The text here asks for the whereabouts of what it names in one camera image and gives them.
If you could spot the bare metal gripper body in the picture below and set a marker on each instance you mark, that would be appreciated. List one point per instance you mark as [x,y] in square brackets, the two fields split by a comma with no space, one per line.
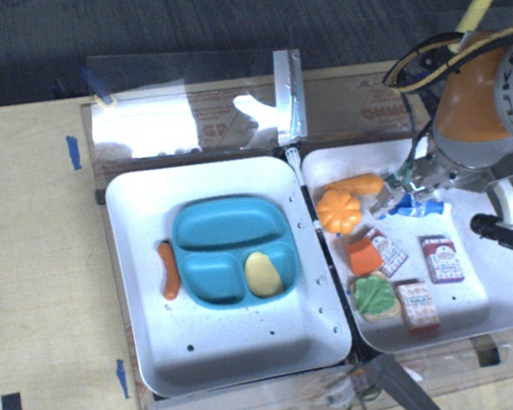
[432,174]

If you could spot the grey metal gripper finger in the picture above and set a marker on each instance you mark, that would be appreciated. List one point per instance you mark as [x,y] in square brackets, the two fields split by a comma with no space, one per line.
[386,200]
[420,199]

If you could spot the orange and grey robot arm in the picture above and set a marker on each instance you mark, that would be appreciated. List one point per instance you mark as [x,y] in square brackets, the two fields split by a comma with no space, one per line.
[469,103]

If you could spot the blue plastic packet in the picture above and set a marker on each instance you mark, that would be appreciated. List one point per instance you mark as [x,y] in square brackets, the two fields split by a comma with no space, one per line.
[432,209]

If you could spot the orange toy carrot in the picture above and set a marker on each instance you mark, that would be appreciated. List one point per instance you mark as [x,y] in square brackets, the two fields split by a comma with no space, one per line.
[360,184]

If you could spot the orange toy pumpkin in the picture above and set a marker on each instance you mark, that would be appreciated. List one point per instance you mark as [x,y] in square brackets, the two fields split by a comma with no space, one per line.
[339,212]

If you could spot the white and red carton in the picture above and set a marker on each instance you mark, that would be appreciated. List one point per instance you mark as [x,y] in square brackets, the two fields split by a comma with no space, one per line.
[391,251]

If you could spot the orange block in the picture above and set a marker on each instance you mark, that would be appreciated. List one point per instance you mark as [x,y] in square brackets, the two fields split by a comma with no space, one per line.
[363,256]

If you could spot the dark red carton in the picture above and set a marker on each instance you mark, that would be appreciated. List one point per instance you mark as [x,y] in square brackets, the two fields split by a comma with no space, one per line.
[442,260]

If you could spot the toy bread with green lettuce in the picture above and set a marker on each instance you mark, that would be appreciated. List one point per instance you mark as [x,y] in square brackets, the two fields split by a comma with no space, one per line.
[373,296]

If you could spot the orange patterned carton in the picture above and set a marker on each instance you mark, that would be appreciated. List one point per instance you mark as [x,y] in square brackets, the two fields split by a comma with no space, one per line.
[418,306]

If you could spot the white plastic tray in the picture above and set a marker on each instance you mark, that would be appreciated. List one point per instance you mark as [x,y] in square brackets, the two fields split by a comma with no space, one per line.
[238,344]
[479,305]

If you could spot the yellow toy potato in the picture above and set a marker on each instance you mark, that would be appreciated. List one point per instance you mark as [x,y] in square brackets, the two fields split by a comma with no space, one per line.
[263,276]

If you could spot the blue divided plate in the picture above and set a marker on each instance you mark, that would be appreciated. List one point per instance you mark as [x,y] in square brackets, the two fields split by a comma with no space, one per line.
[221,225]

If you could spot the orange toy sausage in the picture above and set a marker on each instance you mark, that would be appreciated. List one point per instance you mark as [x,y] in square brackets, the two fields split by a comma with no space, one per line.
[170,273]

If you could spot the black cylinder on white bracket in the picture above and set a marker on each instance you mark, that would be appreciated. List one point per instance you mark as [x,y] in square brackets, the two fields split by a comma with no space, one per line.
[496,227]

